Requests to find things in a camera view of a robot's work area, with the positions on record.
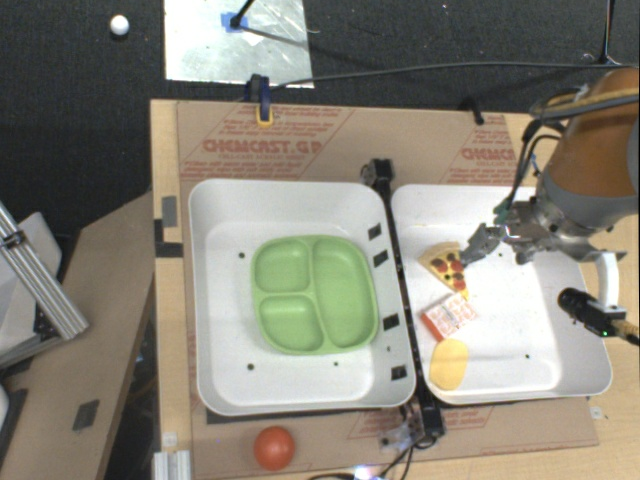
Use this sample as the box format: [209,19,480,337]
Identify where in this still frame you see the green divided plate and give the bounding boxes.
[250,234,379,357]

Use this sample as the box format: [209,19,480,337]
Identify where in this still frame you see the brown cardboard board red print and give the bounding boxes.
[175,99,601,480]

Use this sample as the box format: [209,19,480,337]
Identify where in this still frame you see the orange and white packet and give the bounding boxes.
[419,292,479,342]

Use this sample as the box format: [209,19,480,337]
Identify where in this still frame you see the thin black rod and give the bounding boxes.
[376,177,437,410]

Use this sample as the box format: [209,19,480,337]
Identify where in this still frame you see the toy pizza slice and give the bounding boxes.
[417,241,472,302]

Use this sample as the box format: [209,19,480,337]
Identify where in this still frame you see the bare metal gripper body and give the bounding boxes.
[501,198,597,261]

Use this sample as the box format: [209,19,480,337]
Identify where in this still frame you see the black cylinder on white bracket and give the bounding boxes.
[557,250,629,339]

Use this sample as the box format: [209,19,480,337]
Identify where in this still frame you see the yellow oval biscuit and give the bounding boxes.
[428,337,471,392]

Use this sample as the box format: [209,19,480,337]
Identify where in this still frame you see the white plastic tray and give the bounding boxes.
[390,183,614,406]
[187,178,418,417]

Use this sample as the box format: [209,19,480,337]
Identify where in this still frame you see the red ball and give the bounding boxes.
[252,425,297,472]

